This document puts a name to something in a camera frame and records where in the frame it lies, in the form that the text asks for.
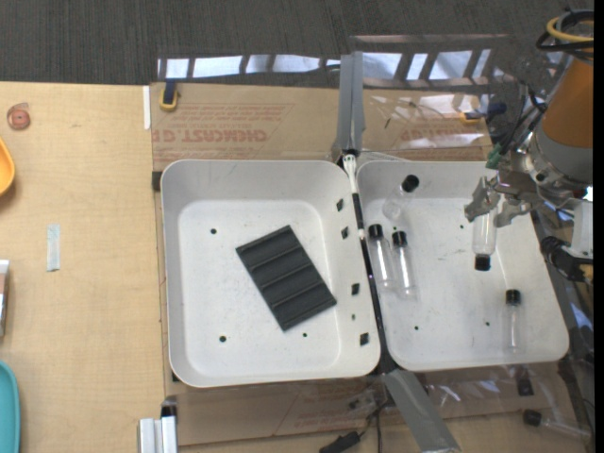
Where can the brown cardboard board red print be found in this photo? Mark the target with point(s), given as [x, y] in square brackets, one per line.
[283, 130]

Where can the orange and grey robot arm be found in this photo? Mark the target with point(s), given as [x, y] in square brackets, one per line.
[568, 111]

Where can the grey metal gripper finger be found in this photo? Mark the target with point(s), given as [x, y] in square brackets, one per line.
[481, 201]
[512, 210]

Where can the white plastic tray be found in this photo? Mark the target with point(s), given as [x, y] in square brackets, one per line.
[245, 347]
[453, 309]

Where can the dark grey grooved rack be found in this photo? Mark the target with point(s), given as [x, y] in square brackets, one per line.
[285, 277]

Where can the teal plate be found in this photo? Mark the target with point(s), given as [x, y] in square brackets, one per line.
[7, 408]

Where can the clear bottle with black cap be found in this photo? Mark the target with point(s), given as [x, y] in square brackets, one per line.
[484, 239]
[381, 257]
[405, 264]
[398, 198]
[512, 319]
[552, 423]

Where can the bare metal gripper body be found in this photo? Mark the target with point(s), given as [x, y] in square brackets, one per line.
[535, 177]

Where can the orange plate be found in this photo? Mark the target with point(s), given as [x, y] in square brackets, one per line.
[5, 168]

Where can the thin black and white rod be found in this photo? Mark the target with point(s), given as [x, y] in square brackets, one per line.
[357, 206]

